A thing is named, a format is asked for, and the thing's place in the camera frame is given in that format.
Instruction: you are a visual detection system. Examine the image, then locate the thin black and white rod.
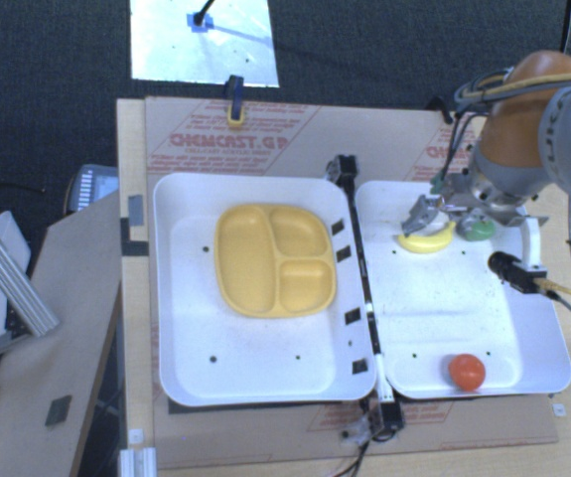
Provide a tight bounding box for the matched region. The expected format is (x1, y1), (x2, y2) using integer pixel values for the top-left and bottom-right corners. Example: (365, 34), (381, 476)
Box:
(342, 176), (396, 402)

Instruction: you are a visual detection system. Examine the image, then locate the black cylinder on white bracket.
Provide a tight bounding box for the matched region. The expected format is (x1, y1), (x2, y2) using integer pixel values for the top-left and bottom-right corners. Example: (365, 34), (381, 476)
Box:
(487, 216), (549, 295)

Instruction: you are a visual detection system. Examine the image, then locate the yellow divided plate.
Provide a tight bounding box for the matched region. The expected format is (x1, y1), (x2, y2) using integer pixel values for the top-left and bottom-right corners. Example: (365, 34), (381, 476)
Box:
(214, 204), (339, 320)

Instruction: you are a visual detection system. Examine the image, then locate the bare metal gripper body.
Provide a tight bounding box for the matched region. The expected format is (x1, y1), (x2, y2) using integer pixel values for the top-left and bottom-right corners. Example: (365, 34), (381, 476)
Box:
(437, 170), (530, 227)

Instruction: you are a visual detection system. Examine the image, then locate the orange-red toy tomato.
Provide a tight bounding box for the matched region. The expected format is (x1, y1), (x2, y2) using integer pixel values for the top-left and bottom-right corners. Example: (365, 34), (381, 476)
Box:
(447, 353), (487, 393)

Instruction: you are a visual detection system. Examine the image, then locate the white plastic tray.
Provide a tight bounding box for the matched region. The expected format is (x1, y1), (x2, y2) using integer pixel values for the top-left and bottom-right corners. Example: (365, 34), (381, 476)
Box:
(153, 172), (378, 408)
(355, 180), (571, 400)

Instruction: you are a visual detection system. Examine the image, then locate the green toy fruit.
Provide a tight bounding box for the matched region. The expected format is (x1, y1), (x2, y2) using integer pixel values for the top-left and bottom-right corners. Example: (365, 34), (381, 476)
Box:
(463, 218), (497, 242)

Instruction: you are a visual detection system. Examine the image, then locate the yellow banana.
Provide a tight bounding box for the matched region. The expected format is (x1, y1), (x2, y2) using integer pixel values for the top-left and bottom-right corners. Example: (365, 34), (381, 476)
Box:
(396, 221), (457, 255)

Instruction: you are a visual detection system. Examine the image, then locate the brown cardboard board red print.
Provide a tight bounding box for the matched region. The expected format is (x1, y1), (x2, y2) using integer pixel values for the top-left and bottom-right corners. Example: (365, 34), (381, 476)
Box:
(143, 95), (562, 471)

